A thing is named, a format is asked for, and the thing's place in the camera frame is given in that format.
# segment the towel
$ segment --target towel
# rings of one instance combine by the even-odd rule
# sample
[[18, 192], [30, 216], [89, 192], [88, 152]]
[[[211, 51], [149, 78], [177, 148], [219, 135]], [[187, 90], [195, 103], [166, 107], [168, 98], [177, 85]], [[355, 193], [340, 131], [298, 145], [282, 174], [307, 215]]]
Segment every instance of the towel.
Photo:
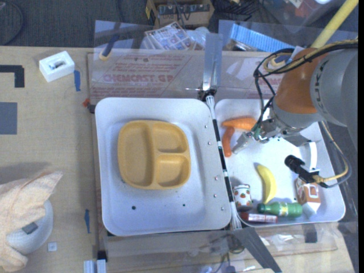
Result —
[[12, 248], [6, 236], [45, 216], [48, 200], [62, 172], [43, 173], [32, 179], [0, 185], [0, 266], [7, 272], [24, 268], [28, 258]]

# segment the yellow toy banana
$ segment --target yellow toy banana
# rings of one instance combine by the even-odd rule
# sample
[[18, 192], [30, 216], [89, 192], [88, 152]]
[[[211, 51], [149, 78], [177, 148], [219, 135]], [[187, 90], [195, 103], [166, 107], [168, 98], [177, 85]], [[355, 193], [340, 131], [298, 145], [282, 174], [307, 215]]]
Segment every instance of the yellow toy banana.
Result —
[[264, 198], [263, 203], [267, 204], [277, 193], [277, 183], [273, 173], [265, 166], [258, 164], [257, 170], [263, 180]]

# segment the white plastic tray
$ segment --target white plastic tray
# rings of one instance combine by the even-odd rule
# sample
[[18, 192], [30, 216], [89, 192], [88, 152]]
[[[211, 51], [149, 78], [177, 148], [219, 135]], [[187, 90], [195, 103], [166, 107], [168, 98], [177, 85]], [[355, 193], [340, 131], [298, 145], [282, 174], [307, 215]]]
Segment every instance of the white plastic tray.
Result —
[[[228, 193], [209, 108], [199, 100], [105, 98], [96, 105], [102, 220], [118, 236], [215, 230], [231, 219]], [[145, 190], [122, 181], [117, 139], [137, 119], [178, 125], [191, 152], [191, 175], [178, 189]]]
[[[220, 136], [222, 138], [225, 128], [221, 123], [227, 119], [242, 116], [252, 116], [258, 119], [260, 114], [259, 100], [229, 100], [224, 99], [216, 103], [216, 118], [219, 125]], [[231, 139], [233, 147], [236, 140], [243, 131], [236, 130]], [[334, 175], [329, 155], [326, 150], [324, 140], [320, 128], [314, 123], [301, 134], [316, 142], [317, 145], [317, 168], [320, 169], [320, 175], [328, 177]], [[288, 155], [294, 155], [303, 159], [307, 163], [310, 159], [309, 149], [305, 147], [295, 147], [284, 139], [273, 139], [268, 143], [251, 142], [245, 150], [238, 154], [232, 154], [226, 158], [227, 171], [229, 173], [232, 186], [238, 183], [250, 185], [251, 198], [254, 208], [252, 213], [257, 213], [257, 205], [262, 202], [263, 185], [260, 176], [255, 170], [254, 163], [262, 164], [268, 167], [275, 175], [278, 185], [276, 198], [272, 201], [288, 201], [296, 202], [296, 192], [293, 182], [297, 178], [297, 174], [292, 172], [285, 164], [284, 160]], [[274, 226], [274, 225], [291, 225], [315, 222], [333, 222], [340, 220], [345, 214], [345, 203], [342, 198], [340, 188], [338, 186], [325, 189], [319, 187], [321, 197], [321, 206], [317, 214], [308, 218], [304, 214], [298, 218], [279, 217], [277, 224], [255, 224], [247, 222], [249, 226]]]

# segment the carrot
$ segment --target carrot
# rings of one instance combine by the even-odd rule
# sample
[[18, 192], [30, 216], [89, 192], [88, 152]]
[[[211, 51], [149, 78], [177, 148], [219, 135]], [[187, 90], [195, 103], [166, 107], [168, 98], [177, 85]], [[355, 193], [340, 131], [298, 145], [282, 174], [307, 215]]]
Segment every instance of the carrot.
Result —
[[226, 131], [224, 132], [222, 136], [222, 149], [224, 150], [224, 155], [228, 158], [231, 156], [231, 147], [230, 147], [230, 141], [231, 137], [233, 136], [235, 132], [235, 128], [229, 126]]
[[253, 117], [240, 117], [224, 121], [222, 125], [226, 127], [230, 126], [235, 129], [251, 130], [256, 122], [257, 120]]

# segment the yellow plate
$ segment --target yellow plate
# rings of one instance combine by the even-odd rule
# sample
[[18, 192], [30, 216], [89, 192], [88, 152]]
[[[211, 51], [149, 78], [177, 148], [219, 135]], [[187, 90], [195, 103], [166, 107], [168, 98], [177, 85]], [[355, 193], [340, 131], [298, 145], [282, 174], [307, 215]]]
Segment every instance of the yellow plate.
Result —
[[180, 187], [191, 174], [187, 137], [169, 122], [130, 121], [119, 132], [118, 165], [123, 180], [133, 187]]

